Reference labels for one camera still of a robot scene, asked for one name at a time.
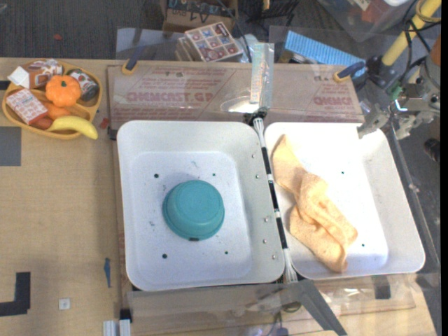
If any yellow banana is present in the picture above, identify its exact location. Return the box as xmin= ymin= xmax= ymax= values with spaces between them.
xmin=46 ymin=115 xmax=99 ymax=141

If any brown and white carton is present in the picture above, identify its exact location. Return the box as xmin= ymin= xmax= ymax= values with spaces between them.
xmin=21 ymin=58 xmax=64 ymax=90

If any red sausage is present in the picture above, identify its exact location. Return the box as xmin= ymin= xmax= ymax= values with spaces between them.
xmin=29 ymin=116 xmax=54 ymax=131

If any teal bowl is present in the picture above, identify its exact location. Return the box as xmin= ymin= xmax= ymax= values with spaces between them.
xmin=161 ymin=179 xmax=226 ymax=242

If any white packet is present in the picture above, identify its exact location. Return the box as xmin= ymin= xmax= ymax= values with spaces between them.
xmin=6 ymin=65 xmax=31 ymax=90

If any small can strawberry print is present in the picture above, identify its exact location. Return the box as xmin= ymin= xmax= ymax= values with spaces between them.
xmin=66 ymin=68 xmax=100 ymax=102

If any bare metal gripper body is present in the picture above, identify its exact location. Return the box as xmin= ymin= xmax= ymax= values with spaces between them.
xmin=391 ymin=81 xmax=442 ymax=118

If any orange toy pumpkin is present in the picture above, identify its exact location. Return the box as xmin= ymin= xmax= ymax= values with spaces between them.
xmin=45 ymin=74 xmax=83 ymax=109

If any black block with thin wires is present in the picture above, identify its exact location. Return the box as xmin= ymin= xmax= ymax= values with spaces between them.
xmin=244 ymin=106 xmax=270 ymax=125

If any white plastic tray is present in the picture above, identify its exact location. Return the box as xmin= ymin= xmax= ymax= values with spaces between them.
xmin=263 ymin=121 xmax=426 ymax=281
xmin=115 ymin=119 xmax=286 ymax=293

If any orange carrot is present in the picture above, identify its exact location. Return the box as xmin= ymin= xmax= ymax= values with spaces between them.
xmin=41 ymin=101 xmax=72 ymax=120

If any pale yellow cloth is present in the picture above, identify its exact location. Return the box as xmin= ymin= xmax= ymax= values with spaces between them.
xmin=271 ymin=133 xmax=359 ymax=274

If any yellow divided plate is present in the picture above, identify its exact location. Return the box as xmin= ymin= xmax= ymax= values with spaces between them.
xmin=1 ymin=58 xmax=104 ymax=141

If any red and white carton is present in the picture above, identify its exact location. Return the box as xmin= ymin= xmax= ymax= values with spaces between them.
xmin=4 ymin=87 xmax=49 ymax=126

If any brown cardboard board red print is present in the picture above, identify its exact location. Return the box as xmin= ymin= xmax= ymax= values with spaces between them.
xmin=106 ymin=59 xmax=418 ymax=326

